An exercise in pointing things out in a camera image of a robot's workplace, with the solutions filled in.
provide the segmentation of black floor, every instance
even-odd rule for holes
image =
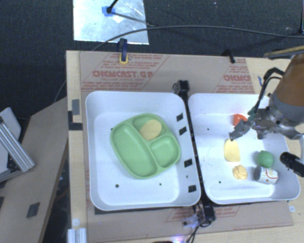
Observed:
[[[156,26],[226,26],[304,37],[296,34],[302,0],[143,1],[147,21]],[[73,40],[72,10],[72,0],[0,0],[0,111],[12,107],[23,120],[52,104],[65,80],[65,51],[98,44]],[[150,45],[130,45],[129,51],[221,55],[230,49],[234,56],[262,57],[304,45],[304,38],[224,29],[154,30],[148,37]],[[115,49],[108,44],[100,50]],[[63,89],[60,98],[65,95]]]

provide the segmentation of silver can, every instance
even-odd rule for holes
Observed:
[[[275,184],[278,180],[278,172],[274,169],[258,166],[254,170],[253,179],[264,184]]]

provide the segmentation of green plate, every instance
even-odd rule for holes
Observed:
[[[145,140],[139,130],[149,120],[162,125],[161,133]],[[180,159],[179,143],[164,121],[155,114],[140,114],[116,125],[110,135],[111,145],[127,171],[139,179],[151,178],[169,169]]]

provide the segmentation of yellow potato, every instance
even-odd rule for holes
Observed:
[[[236,179],[242,179],[242,180],[245,180],[248,177],[247,170],[243,165],[238,165],[235,168],[233,168],[233,175]]]
[[[227,161],[230,162],[239,162],[240,161],[240,150],[238,143],[230,139],[226,140],[224,143],[224,157]]]
[[[162,124],[156,119],[147,121],[140,129],[141,136],[146,140],[155,139],[162,130]]]

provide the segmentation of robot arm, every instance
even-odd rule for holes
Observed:
[[[282,78],[270,97],[269,105],[265,109],[258,109],[268,82],[272,78],[278,78],[270,77],[273,73],[281,75]],[[230,139],[239,138],[250,129],[254,129],[257,131],[258,139],[273,132],[281,133],[292,140],[299,140],[301,158],[285,152],[280,159],[288,168],[304,177],[304,134],[295,129],[296,126],[304,123],[304,53],[295,55],[285,72],[277,68],[268,70],[263,80],[259,99],[248,112],[248,120],[241,120],[235,126],[234,131],[229,133]]]

